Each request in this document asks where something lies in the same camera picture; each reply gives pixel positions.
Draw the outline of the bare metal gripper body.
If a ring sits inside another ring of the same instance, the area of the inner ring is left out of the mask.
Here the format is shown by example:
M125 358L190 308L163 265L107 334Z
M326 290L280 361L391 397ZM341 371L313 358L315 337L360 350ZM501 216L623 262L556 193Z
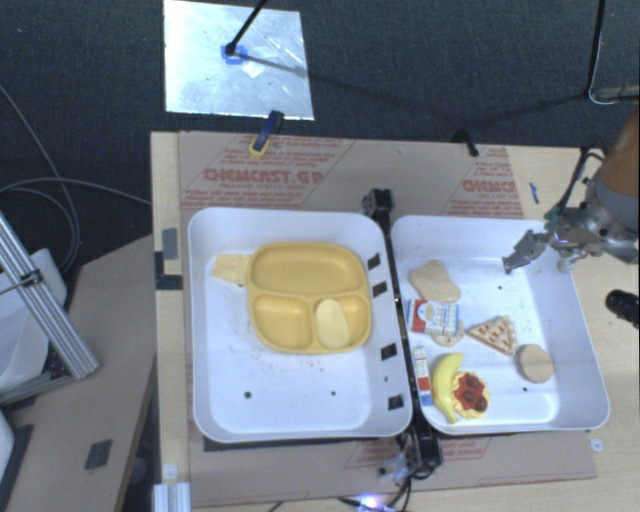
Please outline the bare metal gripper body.
M612 256L625 264L639 262L638 234L615 220L601 206L581 203L579 207L560 210L556 205L545 215L545 229L549 233L549 246L579 247L589 252L588 257Z

